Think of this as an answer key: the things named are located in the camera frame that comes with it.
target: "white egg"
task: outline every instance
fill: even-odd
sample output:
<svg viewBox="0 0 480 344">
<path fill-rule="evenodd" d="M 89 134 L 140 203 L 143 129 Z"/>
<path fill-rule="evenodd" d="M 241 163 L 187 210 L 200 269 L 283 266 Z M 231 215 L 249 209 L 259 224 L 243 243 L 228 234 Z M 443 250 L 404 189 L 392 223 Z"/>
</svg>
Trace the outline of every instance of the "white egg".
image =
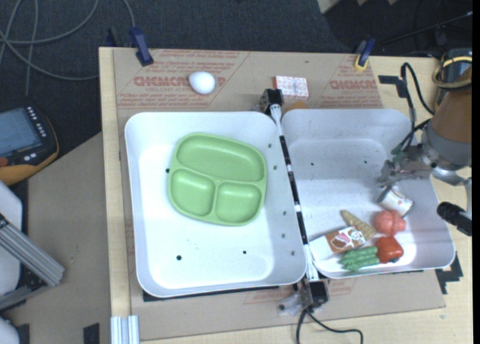
<svg viewBox="0 0 480 344">
<path fill-rule="evenodd" d="M 207 95 L 215 89 L 215 77 L 206 71 L 191 73 L 188 82 L 197 94 Z"/>
</svg>

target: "gray carpet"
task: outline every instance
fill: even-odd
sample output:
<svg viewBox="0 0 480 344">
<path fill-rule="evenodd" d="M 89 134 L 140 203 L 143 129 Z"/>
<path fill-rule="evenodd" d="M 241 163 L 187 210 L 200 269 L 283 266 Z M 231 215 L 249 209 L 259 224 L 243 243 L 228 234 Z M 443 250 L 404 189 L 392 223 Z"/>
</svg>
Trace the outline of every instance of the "gray carpet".
<svg viewBox="0 0 480 344">
<path fill-rule="evenodd" d="M 454 47 L 472 46 L 472 20 L 444 28 L 446 43 L 433 31 L 386 45 L 388 40 L 472 10 L 472 0 L 342 0 L 321 14 L 316 0 L 126 0 L 135 24 L 148 45 L 179 49 L 236 49 L 253 51 L 352 52 L 367 36 L 378 44 L 374 55 L 441 54 Z M 0 0 L 0 30 L 5 34 L 17 0 Z M 75 28 L 95 0 L 38 0 L 36 39 Z M 13 19 L 10 40 L 29 40 L 35 23 L 34 0 L 23 0 Z M 131 18 L 122 0 L 98 0 L 92 18 L 72 35 L 35 45 L 32 62 L 68 79 L 32 70 L 29 98 L 49 116 L 58 133 L 61 155 L 101 130 L 97 50 L 107 45 L 115 26 L 128 41 Z M 24 57 L 26 45 L 15 45 Z M 0 58 L 0 106 L 17 103 L 26 92 L 28 69 L 5 48 Z"/>
</svg>

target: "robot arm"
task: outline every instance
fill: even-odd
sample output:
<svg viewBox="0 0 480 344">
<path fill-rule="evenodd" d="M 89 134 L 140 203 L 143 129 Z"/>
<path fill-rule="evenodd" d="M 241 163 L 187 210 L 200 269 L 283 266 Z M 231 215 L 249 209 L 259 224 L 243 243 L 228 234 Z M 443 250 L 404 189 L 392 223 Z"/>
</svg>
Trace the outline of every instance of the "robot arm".
<svg viewBox="0 0 480 344">
<path fill-rule="evenodd" d="M 472 59 L 444 59 L 433 72 L 432 79 L 444 94 L 432 119 L 412 129 L 404 141 L 392 151 L 378 179 L 380 186 L 391 186 L 406 178 L 435 178 L 452 186 L 463 185 L 467 194 L 466 210 L 450 203 L 441 203 L 437 213 L 460 231 L 472 235 L 472 178 L 462 178 L 459 169 L 472 165 Z M 446 68 L 456 63 L 467 67 L 454 79 L 448 78 Z M 421 130 L 421 142 L 405 143 Z"/>
</svg>

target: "handheld device screen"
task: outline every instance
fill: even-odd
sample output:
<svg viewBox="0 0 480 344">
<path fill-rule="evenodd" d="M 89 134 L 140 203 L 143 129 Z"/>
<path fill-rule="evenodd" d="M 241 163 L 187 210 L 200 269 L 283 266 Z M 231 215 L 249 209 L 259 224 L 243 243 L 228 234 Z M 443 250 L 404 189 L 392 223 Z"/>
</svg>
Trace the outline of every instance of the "handheld device screen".
<svg viewBox="0 0 480 344">
<path fill-rule="evenodd" d="M 41 145 L 40 137 L 23 108 L 0 113 L 0 129 L 0 156 Z"/>
</svg>

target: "green divided plate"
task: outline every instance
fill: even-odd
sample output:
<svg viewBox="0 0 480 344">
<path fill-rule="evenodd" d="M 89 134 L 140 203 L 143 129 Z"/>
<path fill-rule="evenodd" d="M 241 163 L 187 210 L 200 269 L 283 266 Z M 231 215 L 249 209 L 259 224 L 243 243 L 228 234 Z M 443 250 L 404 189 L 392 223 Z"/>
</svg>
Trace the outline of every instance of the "green divided plate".
<svg viewBox="0 0 480 344">
<path fill-rule="evenodd" d="M 238 140 L 191 133 L 180 139 L 169 168 L 168 196 L 183 215 L 225 226 L 242 226 L 265 198 L 264 156 Z"/>
</svg>

